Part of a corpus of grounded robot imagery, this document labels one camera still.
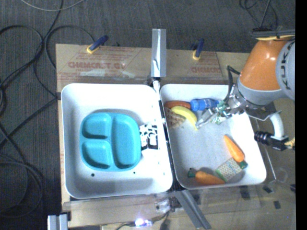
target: carrot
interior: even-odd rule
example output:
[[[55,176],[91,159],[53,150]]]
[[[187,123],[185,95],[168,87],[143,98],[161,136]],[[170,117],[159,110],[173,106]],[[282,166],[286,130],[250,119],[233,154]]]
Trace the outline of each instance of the carrot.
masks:
[[[174,106],[183,106],[188,109],[191,109],[191,104],[189,102],[184,101],[169,101],[165,102],[164,107],[167,107],[169,109],[172,109]]]
[[[191,170],[188,173],[188,177],[195,177],[196,181],[203,184],[203,185],[219,185],[219,184],[225,184],[225,181],[222,179],[208,174],[204,171],[197,171],[196,173],[193,173]]]
[[[234,160],[239,163],[241,169],[246,168],[247,163],[244,161],[245,155],[243,151],[227,135],[224,135],[224,140],[228,151]]]

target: blue plate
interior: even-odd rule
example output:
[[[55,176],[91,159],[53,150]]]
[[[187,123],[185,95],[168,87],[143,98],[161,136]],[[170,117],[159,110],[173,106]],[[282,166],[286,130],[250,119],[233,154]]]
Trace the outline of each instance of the blue plate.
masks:
[[[141,159],[139,126],[124,114],[90,114],[81,123],[80,150],[83,162],[92,169],[131,170]]]

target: blue clamp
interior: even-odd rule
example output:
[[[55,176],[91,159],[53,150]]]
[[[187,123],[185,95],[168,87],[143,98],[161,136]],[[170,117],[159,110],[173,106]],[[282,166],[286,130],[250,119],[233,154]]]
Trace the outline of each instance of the blue clamp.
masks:
[[[92,54],[94,53],[100,45],[105,44],[105,42],[109,39],[109,37],[107,35],[99,38],[96,42],[94,42],[93,44],[89,45],[86,50],[88,53]]]
[[[201,51],[202,51],[202,48],[203,48],[203,44],[204,44],[205,40],[203,38],[201,38],[197,44],[197,48],[193,49],[194,50],[194,53],[193,53],[193,59],[194,60],[199,60],[201,58]]]

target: yellow banana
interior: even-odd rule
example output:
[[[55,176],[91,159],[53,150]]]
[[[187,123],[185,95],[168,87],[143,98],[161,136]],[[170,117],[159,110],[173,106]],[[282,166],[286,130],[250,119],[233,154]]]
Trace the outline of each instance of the yellow banana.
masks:
[[[197,121],[196,115],[188,108],[184,106],[174,106],[171,108],[171,110],[179,115],[184,116],[189,122],[193,125],[194,129],[197,130],[195,123]]]

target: blue bottle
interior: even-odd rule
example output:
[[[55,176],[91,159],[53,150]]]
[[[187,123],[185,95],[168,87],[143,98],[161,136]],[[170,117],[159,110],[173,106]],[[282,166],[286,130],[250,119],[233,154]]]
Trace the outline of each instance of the blue bottle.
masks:
[[[218,100],[210,98],[193,99],[190,101],[191,111],[203,111],[207,108],[216,107],[218,103]]]

